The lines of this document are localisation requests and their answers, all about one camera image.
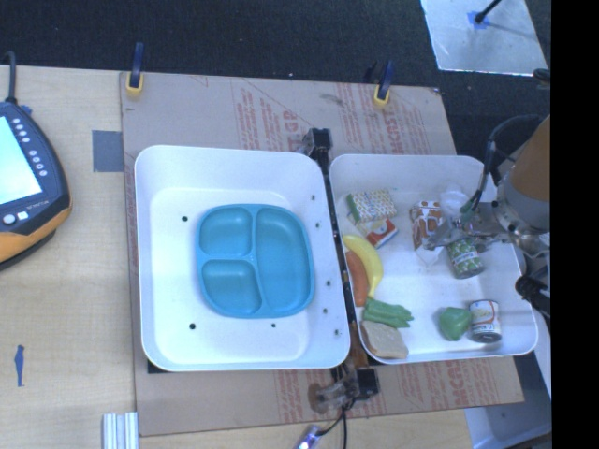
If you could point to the green can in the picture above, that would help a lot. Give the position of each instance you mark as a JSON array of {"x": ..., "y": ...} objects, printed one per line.
[{"x": 464, "y": 261}]

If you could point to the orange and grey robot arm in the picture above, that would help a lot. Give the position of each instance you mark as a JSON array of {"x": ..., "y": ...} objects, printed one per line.
[{"x": 531, "y": 166}]

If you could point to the blue divided plate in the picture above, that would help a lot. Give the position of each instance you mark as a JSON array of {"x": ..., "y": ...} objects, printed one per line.
[{"x": 276, "y": 260}]

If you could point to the yellow banana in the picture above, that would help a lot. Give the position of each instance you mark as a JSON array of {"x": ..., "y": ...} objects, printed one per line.
[{"x": 369, "y": 255}]

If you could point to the green beans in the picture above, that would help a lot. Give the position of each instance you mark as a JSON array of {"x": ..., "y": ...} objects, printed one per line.
[{"x": 386, "y": 314}]

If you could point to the clear plastic bottle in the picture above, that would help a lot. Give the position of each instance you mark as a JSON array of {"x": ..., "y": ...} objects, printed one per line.
[{"x": 454, "y": 199}]

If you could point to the red and white carton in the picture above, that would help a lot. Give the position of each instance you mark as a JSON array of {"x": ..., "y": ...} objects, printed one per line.
[{"x": 383, "y": 234}]

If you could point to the brown cardboard board red print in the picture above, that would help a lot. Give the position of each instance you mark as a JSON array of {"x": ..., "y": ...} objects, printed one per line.
[{"x": 210, "y": 110}]

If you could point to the thin black rod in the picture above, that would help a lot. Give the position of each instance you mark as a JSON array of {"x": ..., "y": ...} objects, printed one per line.
[{"x": 338, "y": 246}]

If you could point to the orange and white packet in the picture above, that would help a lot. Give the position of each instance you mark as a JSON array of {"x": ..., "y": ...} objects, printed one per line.
[{"x": 425, "y": 225}]

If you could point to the white and orange can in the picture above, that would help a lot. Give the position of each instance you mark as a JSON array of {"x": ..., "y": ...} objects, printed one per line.
[{"x": 485, "y": 321}]

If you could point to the brown bread slice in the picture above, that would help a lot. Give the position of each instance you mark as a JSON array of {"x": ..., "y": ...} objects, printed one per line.
[{"x": 384, "y": 340}]

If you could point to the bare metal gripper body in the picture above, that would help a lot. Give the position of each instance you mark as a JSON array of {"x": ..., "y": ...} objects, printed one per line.
[{"x": 496, "y": 227}]

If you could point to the white plastic tray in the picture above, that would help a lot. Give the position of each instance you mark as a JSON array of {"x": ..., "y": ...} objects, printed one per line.
[
  {"x": 430, "y": 297},
  {"x": 178, "y": 297}
]

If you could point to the green pepper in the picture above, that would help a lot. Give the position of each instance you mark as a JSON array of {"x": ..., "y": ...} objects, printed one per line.
[{"x": 454, "y": 324}]

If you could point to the black cylinder on white bracket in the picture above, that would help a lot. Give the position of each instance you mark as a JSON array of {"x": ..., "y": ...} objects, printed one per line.
[{"x": 531, "y": 289}]

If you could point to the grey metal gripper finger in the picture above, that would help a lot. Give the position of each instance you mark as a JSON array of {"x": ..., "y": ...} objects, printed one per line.
[
  {"x": 435, "y": 242},
  {"x": 483, "y": 246}
]

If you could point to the orange carrot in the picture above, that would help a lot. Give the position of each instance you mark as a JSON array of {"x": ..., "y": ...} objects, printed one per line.
[{"x": 359, "y": 279}]

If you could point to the green and yellow carton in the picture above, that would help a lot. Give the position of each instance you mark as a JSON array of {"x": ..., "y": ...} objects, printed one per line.
[{"x": 374, "y": 204}]

